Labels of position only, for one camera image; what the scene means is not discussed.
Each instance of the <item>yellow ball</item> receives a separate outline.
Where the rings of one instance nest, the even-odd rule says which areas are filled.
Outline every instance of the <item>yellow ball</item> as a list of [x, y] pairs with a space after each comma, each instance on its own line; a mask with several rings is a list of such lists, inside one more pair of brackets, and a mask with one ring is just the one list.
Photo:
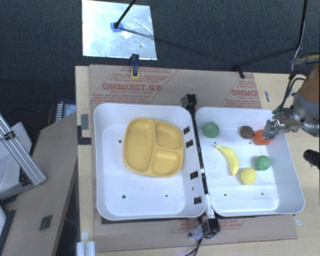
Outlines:
[[240, 174], [241, 180], [245, 185], [254, 183], [257, 179], [257, 172], [253, 168], [245, 168]]

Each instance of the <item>wooden table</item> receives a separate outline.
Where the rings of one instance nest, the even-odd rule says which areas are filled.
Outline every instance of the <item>wooden table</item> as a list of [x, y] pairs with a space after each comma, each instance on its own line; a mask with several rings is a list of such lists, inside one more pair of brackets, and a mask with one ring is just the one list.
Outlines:
[[[90, 113], [90, 90], [89, 90], [89, 67], [76, 67], [76, 103], [77, 103], [77, 125], [81, 125], [82, 113]], [[264, 74], [254, 73], [254, 79], [258, 90], [262, 108], [273, 110], [283, 99], [286, 85], [288, 83], [287, 74]], [[296, 83], [293, 91], [296, 91], [302, 83]], [[90, 137], [90, 127], [82, 130], [83, 137]], [[300, 181], [305, 199], [304, 210], [295, 216], [301, 221], [301, 225], [296, 227], [298, 239], [263, 241], [253, 243], [233, 243], [219, 245], [200, 246], [199, 256], [300, 256], [319, 255], [320, 252], [320, 191], [319, 191], [319, 170], [303, 159], [303, 153], [307, 149], [319, 151], [319, 138], [314, 138], [304, 131], [298, 133], [287, 133], [287, 142], [293, 158], [296, 172]], [[80, 145], [78, 147], [78, 167], [79, 167], [79, 200], [80, 200], [80, 231], [82, 242], [94, 240], [93, 223], [93, 185], [92, 185], [92, 159], [91, 147]], [[127, 250], [97, 253], [97, 256], [175, 256], [185, 255], [192, 247], [174, 247], [160, 249]]]
[[76, 114], [44, 128], [32, 158], [47, 179], [4, 205], [15, 214], [3, 256], [56, 255], [77, 173]]

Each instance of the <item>black carpet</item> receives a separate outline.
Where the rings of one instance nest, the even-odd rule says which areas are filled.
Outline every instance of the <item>black carpet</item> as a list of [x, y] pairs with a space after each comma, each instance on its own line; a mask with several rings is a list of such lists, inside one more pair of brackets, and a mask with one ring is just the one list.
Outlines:
[[[239, 64], [244, 72], [291, 71], [303, 0], [136, 3], [150, 5], [158, 58], [142, 66], [229, 71]], [[320, 1], [309, 0], [301, 55], [319, 52], [319, 13]], [[75, 98], [75, 66], [89, 64], [128, 60], [82, 56], [80, 0], [0, 1], [0, 113], [11, 125], [23, 122], [31, 136], [47, 126], [52, 105]]]

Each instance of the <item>yellow plate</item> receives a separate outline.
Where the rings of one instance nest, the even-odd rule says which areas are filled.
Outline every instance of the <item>yellow plate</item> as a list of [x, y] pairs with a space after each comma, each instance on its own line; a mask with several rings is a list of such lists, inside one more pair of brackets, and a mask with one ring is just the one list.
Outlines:
[[135, 118], [126, 128], [122, 155], [131, 171], [170, 177], [181, 169], [184, 138], [173, 124], [151, 118]]

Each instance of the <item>orange toy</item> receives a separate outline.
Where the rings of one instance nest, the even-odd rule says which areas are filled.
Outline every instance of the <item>orange toy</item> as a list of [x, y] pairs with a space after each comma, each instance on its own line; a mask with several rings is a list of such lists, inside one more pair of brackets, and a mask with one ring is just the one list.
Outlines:
[[262, 136], [262, 133], [264, 133], [264, 132], [265, 132], [265, 130], [261, 129], [261, 130], [257, 130], [254, 133], [253, 139], [256, 144], [267, 145], [271, 141], [271, 139], [267, 139], [267, 140], [264, 139], [264, 137]]

